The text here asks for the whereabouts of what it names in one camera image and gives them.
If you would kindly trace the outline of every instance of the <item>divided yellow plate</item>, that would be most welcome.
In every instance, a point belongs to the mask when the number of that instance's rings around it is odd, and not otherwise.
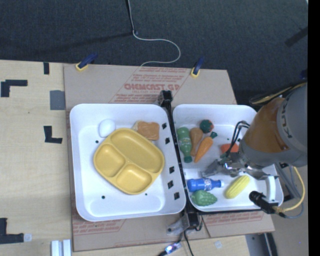
[[[165,165],[162,151],[129,128],[112,132],[93,157],[96,170],[119,190],[137,195],[156,180]]]

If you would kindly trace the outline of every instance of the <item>white tray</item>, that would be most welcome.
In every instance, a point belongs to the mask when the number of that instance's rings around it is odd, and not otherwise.
[[[95,169],[93,156],[105,139],[99,135],[102,120],[115,121],[116,129],[136,121],[157,122],[159,140],[153,143],[165,158],[163,171],[143,193],[128,195],[106,181]],[[175,214],[186,196],[167,113],[154,104],[79,104],[70,112],[75,203],[87,221],[107,221]]]
[[[256,115],[256,111],[245,105],[209,105],[209,104],[182,104],[178,105],[173,110],[173,119],[175,128],[187,127],[189,129],[198,126],[202,120],[209,119],[214,124],[213,132],[218,134],[213,139],[214,143],[210,150],[203,156],[198,163],[185,163],[183,162],[183,153],[180,152],[182,159],[182,167],[185,180],[199,179],[201,178],[201,171],[207,169],[207,167],[215,160],[220,159],[222,154],[220,146],[222,144],[231,143],[231,139],[234,133],[235,126],[239,121],[246,121],[249,124],[252,122]],[[246,129],[242,129],[239,135],[241,139],[245,134]],[[266,174],[273,176],[277,175],[276,169],[273,165],[263,169]],[[202,212],[224,212],[224,211],[241,211],[241,210],[255,210],[259,209],[252,201],[249,200],[249,194],[251,191],[258,191],[263,193],[267,197],[273,198],[279,205],[283,203],[284,196],[280,185],[279,179],[271,180],[256,180],[252,176],[250,177],[249,185],[242,191],[237,197],[233,199],[227,199],[224,196],[225,189],[235,179],[229,175],[216,174],[210,178],[213,180],[223,180],[223,188],[214,188],[210,191],[217,197],[217,202],[208,206],[193,206]]]

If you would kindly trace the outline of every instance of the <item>green bottle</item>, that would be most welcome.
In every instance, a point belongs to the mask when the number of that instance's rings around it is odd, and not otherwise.
[[[189,129],[186,127],[181,127],[176,130],[178,137],[178,145],[179,149],[182,151],[184,155],[184,162],[190,163],[192,162],[192,156],[190,155],[192,144],[190,139]]]

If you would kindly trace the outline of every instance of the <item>light wood surface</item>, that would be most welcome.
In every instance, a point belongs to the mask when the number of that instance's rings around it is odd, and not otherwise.
[[[32,241],[0,244],[0,255],[49,256],[51,241],[72,239],[66,112],[50,110],[50,91],[64,91],[63,64],[50,63],[45,75],[42,62],[0,60],[5,80],[28,80],[28,86],[12,86],[9,97],[0,97],[0,218],[8,218],[8,234],[31,234]],[[62,143],[45,143],[44,126],[52,126],[52,137]],[[174,255],[191,255],[182,244]],[[167,245],[72,255],[156,256]],[[250,255],[245,236],[192,240],[190,246],[194,255]]]

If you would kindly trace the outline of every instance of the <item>cardboard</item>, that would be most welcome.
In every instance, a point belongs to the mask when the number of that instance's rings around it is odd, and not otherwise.
[[[73,250],[171,243],[167,227],[180,214],[89,222],[75,206],[70,137],[70,110],[83,103],[156,103],[161,90],[172,91],[174,108],[180,104],[236,104],[226,70],[202,69],[197,78],[191,68],[89,65],[79,72],[74,64],[64,65],[66,126],[72,202]],[[189,239],[236,236],[275,230],[270,215],[262,211],[218,213],[203,216],[204,226],[188,234]]]

